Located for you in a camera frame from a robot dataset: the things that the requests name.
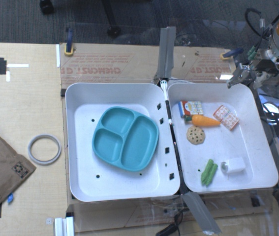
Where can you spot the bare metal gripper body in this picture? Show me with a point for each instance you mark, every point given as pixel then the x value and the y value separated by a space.
pixel 268 65

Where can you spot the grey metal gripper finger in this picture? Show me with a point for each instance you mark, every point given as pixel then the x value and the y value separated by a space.
pixel 259 80
pixel 240 74

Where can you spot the orange and white packet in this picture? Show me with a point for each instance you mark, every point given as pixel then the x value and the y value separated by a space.
pixel 226 117

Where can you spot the red, white and blue carton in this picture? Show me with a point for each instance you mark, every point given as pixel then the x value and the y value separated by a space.
pixel 191 108

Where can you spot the orange carrot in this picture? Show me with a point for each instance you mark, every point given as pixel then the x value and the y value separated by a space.
pixel 203 121

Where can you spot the white plastic tray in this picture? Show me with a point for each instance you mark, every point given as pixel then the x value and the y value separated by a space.
pixel 230 144
pixel 85 156

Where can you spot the brown chocolate chip biscuit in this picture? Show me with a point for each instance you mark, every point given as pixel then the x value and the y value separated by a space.
pixel 195 135

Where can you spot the white milk carton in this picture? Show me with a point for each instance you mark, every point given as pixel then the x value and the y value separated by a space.
pixel 235 165

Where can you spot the green beans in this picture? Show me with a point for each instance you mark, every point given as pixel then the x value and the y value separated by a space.
pixel 209 173

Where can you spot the brown cardboard board, red print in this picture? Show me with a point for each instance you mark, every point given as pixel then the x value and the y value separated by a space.
pixel 119 65

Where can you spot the blue divided plate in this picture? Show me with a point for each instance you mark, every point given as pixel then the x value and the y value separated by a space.
pixel 125 139

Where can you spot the black office chair base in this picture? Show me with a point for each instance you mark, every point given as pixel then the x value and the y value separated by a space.
pixel 107 6

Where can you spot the white tape roll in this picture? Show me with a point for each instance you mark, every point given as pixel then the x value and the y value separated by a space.
pixel 32 156

